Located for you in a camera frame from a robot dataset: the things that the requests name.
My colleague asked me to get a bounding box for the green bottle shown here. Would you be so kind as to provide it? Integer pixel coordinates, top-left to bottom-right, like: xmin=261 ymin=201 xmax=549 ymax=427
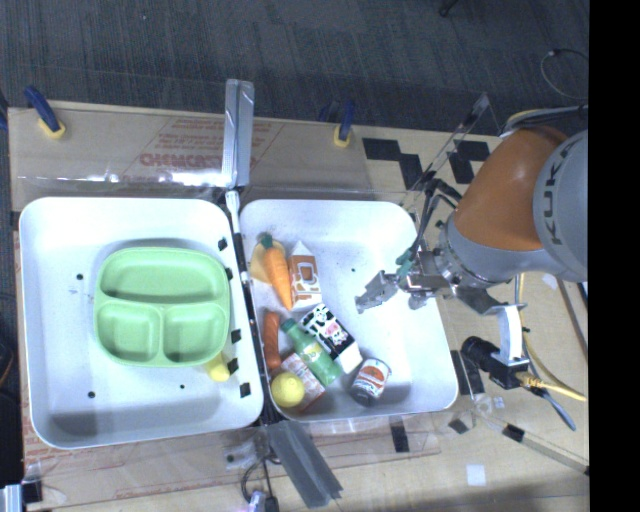
xmin=279 ymin=317 xmax=345 ymax=388

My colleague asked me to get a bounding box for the thin black and white rod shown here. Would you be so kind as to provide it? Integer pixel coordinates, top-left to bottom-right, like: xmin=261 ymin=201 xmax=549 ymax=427
xmin=224 ymin=189 xmax=275 ymax=427

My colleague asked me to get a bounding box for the black and white cow carton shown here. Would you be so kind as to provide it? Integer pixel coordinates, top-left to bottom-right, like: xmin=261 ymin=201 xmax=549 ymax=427
xmin=297 ymin=302 xmax=365 ymax=376

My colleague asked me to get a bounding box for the green divided plate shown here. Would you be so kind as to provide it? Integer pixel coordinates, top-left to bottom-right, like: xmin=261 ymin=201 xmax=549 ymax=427
xmin=92 ymin=246 xmax=233 ymax=369

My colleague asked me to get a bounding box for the small orange and white can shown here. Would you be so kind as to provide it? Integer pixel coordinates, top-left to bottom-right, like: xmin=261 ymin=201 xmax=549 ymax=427
xmin=349 ymin=357 xmax=393 ymax=407

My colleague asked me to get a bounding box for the orange and white carton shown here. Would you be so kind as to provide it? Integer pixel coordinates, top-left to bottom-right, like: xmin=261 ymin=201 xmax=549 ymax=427
xmin=286 ymin=240 xmax=324 ymax=312

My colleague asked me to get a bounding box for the yellow lemon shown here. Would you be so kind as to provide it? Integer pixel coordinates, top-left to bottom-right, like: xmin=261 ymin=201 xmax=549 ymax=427
xmin=270 ymin=371 xmax=307 ymax=409

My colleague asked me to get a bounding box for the yellow pizza slice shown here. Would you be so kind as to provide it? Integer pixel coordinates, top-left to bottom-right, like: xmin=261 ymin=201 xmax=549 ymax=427
xmin=248 ymin=239 xmax=287 ymax=287

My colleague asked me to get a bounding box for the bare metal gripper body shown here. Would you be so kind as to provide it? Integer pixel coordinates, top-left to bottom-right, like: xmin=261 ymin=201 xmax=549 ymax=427
xmin=398 ymin=249 xmax=464 ymax=311

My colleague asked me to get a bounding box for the yellow banana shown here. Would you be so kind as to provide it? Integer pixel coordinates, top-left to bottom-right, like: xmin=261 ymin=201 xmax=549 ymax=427
xmin=204 ymin=351 xmax=233 ymax=384

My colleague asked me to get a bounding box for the brown cardboard board, red print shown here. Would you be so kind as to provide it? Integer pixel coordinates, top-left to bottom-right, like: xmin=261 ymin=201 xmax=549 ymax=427
xmin=6 ymin=99 xmax=442 ymax=507

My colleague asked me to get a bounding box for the orange carrot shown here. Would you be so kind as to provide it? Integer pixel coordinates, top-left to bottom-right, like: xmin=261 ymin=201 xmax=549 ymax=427
xmin=259 ymin=233 xmax=295 ymax=312

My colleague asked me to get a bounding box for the orange and white packet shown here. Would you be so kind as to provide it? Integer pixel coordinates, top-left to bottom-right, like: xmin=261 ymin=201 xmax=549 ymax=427
xmin=278 ymin=351 xmax=327 ymax=415

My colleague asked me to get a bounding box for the black cylinder on white bracket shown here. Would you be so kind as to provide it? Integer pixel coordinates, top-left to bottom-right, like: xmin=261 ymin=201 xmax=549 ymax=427
xmin=459 ymin=300 xmax=532 ymax=391

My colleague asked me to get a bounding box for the white plastic tray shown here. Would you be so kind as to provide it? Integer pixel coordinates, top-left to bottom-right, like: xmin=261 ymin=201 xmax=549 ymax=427
xmin=238 ymin=198 xmax=460 ymax=424
xmin=18 ymin=195 xmax=266 ymax=450

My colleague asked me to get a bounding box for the brown sausage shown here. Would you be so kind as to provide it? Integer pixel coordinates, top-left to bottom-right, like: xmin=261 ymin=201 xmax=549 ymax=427
xmin=262 ymin=310 xmax=283 ymax=372

